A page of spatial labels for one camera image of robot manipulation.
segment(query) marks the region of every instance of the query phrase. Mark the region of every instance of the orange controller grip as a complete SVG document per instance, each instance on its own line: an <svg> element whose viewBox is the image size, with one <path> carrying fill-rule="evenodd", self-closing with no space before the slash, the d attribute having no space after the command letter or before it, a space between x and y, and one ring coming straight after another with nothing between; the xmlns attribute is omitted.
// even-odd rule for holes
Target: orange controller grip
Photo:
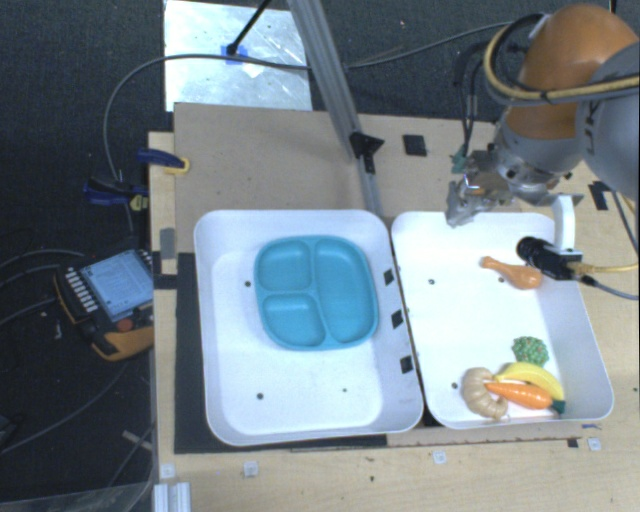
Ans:
<svg viewBox="0 0 640 512"><path fill-rule="evenodd" d="M542 273L537 268L525 265L509 265L490 256L482 258L480 266L497 270L507 281L521 290L537 288L542 282Z"/></svg>

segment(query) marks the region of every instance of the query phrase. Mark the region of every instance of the orange carrot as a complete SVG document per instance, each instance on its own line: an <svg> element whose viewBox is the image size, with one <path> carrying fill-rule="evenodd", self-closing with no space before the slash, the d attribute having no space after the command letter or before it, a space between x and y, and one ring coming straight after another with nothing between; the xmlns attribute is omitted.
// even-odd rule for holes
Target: orange carrot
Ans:
<svg viewBox="0 0 640 512"><path fill-rule="evenodd" d="M484 385L492 393L529 409L546 409L553 405L549 392L532 384L485 382Z"/></svg>

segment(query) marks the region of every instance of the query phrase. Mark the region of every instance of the black floor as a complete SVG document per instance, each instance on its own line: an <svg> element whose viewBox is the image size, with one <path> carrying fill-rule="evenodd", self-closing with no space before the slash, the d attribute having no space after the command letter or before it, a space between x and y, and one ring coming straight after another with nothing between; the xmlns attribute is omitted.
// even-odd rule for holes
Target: black floor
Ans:
<svg viewBox="0 0 640 512"><path fill-rule="evenodd" d="M572 2L323 2L346 63L390 49L410 50L531 12L553 12L568 3ZM608 7L604 0L592 3ZM620 16L639 32L638 2L617 3ZM283 8L286 3L277 0L273 6ZM162 24L162 0L0 4L0 265L38 249L89 254L128 233L124 210L88 204L82 186L90 175L109 176L101 145L106 101L127 72L162 55ZM456 118L453 62L470 44L493 33L350 71L358 110ZM312 90L314 104L320 106ZM495 120L500 111L480 93L480 119ZM144 182L135 151L145 145L146 133L170 128L171 118L163 109L162 68L156 66L127 84L113 107L110 140L116 167L126 181ZM134 226L145 238L144 216L135 217ZM8 284L6 279L62 261L60 255L46 254L0 267L0 415L19 424L5 446L9 451L0 453L0 502L105 487L132 448L122 432L141 434L149 427L147 354L126 365L104 362L84 344L57 304L2 323L14 312L53 296L51 270ZM70 421L16 446L95 397L99 399ZM145 480L149 464L148 452L140 450L116 484Z"/></svg>

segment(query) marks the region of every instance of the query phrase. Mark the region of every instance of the white tray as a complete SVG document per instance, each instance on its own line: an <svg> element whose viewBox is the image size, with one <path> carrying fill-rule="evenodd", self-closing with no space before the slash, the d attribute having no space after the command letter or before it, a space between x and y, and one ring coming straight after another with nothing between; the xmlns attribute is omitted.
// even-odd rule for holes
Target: white tray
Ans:
<svg viewBox="0 0 640 512"><path fill-rule="evenodd" d="M361 345L294 351L262 328L255 257L272 240L306 235L343 237L367 257L379 323ZM409 430L420 420L407 323L392 322L402 299L389 233L377 217L358 210L216 211L198 222L195 251L205 405L220 440L250 446L372 435Z"/></svg>
<svg viewBox="0 0 640 512"><path fill-rule="evenodd" d="M544 278L518 290L480 267L484 256L522 264L515 247L525 236L553 240L551 219L534 213L484 213L450 228L442 213L410 212L392 227L400 280L420 365L427 406L456 429L493 426L465 405L461 381L469 368L497 373L515 361L513 339L546 342L545 365L559 378L566 412L533 411L513 404L499 424L595 420L609 414L613 391L589 318L573 281Z"/></svg>

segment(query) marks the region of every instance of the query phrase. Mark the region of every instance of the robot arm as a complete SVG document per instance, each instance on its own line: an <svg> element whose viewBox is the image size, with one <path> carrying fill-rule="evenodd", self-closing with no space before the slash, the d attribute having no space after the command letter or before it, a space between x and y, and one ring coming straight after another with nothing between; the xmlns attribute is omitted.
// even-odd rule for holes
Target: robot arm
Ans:
<svg viewBox="0 0 640 512"><path fill-rule="evenodd" d="M550 190L581 159L611 189L637 201L638 36L593 5L565 7L541 23L518 79L523 98L535 96L527 91L548 94L538 94L538 102L511 101L494 142L467 158L463 179L450 184L446 215L452 227L516 197L552 204L556 195ZM490 90L508 96L491 80L492 50L490 44L484 61ZM563 98L563 92L589 83L630 76L635 86L607 92L605 84L604 92L580 95L580 101Z"/></svg>

